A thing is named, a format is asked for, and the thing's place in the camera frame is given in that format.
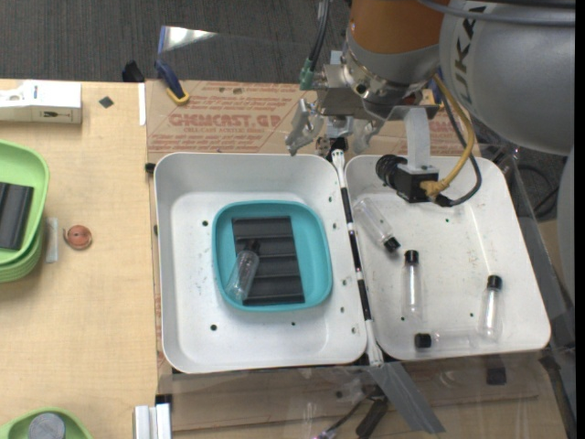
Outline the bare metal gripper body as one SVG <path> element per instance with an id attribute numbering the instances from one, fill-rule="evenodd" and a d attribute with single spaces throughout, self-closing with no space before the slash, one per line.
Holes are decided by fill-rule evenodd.
<path id="1" fill-rule="evenodd" d="M 317 92 L 317 111 L 369 121 L 396 121 L 409 109 L 406 99 L 431 78 L 431 66 L 410 56 L 384 56 L 368 67 L 355 55 L 323 67 Z"/>

